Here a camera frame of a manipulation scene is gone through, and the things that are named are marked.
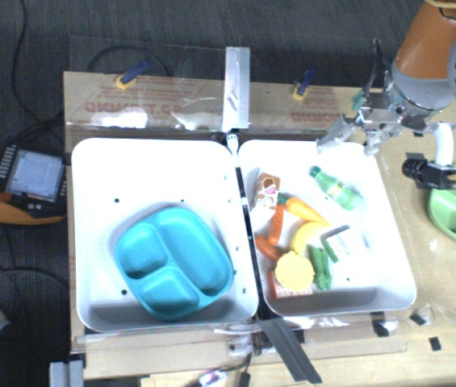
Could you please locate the black cylinder on white bracket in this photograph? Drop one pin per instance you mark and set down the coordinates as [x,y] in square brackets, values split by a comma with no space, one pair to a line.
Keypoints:
[429,173]

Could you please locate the yellow round can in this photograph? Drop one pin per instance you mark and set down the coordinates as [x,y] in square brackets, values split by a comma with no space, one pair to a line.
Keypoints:
[294,271]

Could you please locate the blue divided plate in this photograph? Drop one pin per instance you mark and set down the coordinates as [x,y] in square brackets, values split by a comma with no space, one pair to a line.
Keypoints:
[179,256]

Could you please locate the yellow banana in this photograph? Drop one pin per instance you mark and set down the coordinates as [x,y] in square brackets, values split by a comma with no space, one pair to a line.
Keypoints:
[304,234]

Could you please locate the brown cardboard board red print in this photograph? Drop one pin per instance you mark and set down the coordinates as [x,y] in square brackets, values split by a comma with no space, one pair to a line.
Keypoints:
[413,361]

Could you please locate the white packet with green print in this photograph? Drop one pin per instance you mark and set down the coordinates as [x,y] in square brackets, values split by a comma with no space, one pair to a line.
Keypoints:
[346,242]

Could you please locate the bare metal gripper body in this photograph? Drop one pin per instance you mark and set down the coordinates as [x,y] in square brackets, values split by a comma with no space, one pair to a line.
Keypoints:
[393,115]

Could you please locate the brown and white carton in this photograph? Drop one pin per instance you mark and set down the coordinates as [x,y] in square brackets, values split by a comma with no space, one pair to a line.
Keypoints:
[267,190]

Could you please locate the green beans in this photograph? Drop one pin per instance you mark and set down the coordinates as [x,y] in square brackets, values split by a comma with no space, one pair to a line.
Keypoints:
[321,268]

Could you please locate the red and white packet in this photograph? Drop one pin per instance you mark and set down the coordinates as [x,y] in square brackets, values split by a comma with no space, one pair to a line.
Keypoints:
[278,292]

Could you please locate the white plastic tray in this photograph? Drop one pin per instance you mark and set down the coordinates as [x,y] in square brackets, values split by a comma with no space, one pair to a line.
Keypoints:
[381,264]
[151,167]

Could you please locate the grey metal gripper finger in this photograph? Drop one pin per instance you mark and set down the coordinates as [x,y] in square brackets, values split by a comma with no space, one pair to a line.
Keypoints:
[375,141]
[338,133]

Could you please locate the green plastic bottle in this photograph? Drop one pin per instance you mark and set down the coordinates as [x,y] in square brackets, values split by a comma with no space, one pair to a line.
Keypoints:
[338,190]

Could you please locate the orange sausage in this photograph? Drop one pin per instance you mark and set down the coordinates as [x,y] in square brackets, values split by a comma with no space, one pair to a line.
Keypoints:
[277,224]
[267,248]

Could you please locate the orange carrot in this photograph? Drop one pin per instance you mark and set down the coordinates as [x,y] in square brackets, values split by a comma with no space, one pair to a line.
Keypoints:
[302,209]

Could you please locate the green divided plate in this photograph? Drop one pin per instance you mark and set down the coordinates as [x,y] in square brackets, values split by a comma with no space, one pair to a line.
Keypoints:
[449,212]

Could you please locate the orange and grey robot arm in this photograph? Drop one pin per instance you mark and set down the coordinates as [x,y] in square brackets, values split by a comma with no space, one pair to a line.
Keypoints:
[425,47]

